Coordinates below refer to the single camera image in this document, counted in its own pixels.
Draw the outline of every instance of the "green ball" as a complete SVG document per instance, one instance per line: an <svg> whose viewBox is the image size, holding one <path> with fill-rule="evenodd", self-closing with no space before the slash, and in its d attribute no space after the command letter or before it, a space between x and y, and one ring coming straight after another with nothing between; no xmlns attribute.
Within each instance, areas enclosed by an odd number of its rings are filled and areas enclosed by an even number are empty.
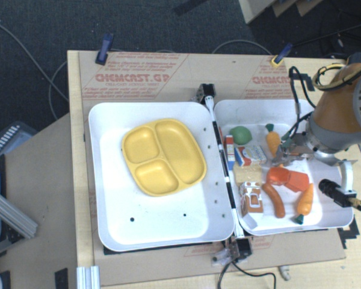
<svg viewBox="0 0 361 289"><path fill-rule="evenodd" d="M230 130L230 135L233 136L234 143L238 145L246 145L253 137L248 128L244 126L236 126Z"/></svg>

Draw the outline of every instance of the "brown sausage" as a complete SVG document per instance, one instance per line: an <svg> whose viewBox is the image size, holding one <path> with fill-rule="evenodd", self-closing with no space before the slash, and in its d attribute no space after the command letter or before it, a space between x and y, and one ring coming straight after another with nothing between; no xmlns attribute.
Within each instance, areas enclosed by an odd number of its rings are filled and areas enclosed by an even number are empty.
<svg viewBox="0 0 361 289"><path fill-rule="evenodd" d="M262 186L262 189L269 195L271 201L274 205L274 212L278 219L282 219L285 217L285 206L283 205L281 196L279 196L278 192L275 190L273 186L269 183L265 183Z"/></svg>

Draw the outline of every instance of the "white tray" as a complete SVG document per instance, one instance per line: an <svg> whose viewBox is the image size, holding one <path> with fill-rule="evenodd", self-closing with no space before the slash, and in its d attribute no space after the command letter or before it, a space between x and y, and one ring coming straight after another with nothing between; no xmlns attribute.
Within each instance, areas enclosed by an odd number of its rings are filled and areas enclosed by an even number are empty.
<svg viewBox="0 0 361 289"><path fill-rule="evenodd" d="M152 197L135 183L123 157L123 136L145 123L183 122L207 164L202 182ZM96 184L97 221L103 245L116 252L222 241L233 232L226 182L208 110L194 102L102 103L88 118Z"/></svg>
<svg viewBox="0 0 361 289"><path fill-rule="evenodd" d="M309 113L313 108L305 100L300 100L302 114ZM271 165L271 153L268 149L265 136L267 129L265 125L274 124L274 130L281 136L286 133L295 123L295 105L293 100L225 100L216 104L215 115L223 135L227 135L235 126L247 127L253 139L249 144L261 145L268 162L262 165L262 181L266 181L266 174ZM304 131L305 122L300 124L299 132ZM350 224L353 220L352 208L341 208L333 199L322 194L318 189L319 182L326 178L341 184L341 174L338 167L330 167L324 163L312 159L310 161L293 161L289 170L304 172L309 175L309 181L314 183L314 199L312 211L305 216L303 225L296 224L293 219L297 217L295 211L297 199L301 193L294 193L290 189L280 186L276 187L285 205L286 216L278 219L274 216L273 203L268 195L261 191L264 205L262 218L254 220L249 215L241 215L241 203L238 187L235 185L233 173L230 173L232 190L241 226L250 234L267 235L283 232L307 231L325 228L339 228Z"/></svg>

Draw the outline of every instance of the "black carpet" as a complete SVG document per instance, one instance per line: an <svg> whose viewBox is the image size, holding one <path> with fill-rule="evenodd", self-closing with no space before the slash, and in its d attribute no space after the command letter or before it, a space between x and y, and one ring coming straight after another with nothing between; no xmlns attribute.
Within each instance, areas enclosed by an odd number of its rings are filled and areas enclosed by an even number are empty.
<svg viewBox="0 0 361 289"><path fill-rule="evenodd" d="M325 0L301 17L295 6L276 18L267 8L245 24L238 0L0 0L0 25L13 33L50 78L67 50L97 50L104 33L124 51L169 50L211 53L237 39L256 42L278 54L287 42L299 44L361 23L361 0ZM297 46L291 57L347 57L361 51L361 28ZM234 43L221 54L265 54ZM68 95L65 67L55 79ZM0 130L20 120L37 131L55 118L49 84L24 50L0 29ZM52 91L61 117L68 103Z"/></svg>

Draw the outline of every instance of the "dark floor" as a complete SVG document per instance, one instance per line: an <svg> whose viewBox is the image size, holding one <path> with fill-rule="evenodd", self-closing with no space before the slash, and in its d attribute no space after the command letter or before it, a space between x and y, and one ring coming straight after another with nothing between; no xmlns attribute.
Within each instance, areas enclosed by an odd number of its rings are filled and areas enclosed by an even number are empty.
<svg viewBox="0 0 361 289"><path fill-rule="evenodd" d="M295 6L279 18L268 8L249 25L238 0L208 0L178 15L176 7L187 1L0 0L0 25L24 44L51 78L65 62L67 50L99 49L104 33L113 33L113 48L124 51L211 53L226 41L244 39L278 54L286 42L298 44L361 23L361 0L325 0L303 17ZM358 51L361 28L297 46L290 56L347 57ZM219 53L265 54L245 43L227 45ZM65 67L55 82L67 94ZM50 125L55 119L48 87L25 51L1 28L0 130L15 120L38 131ZM68 112L68 103L55 92L52 104L58 117Z"/></svg>

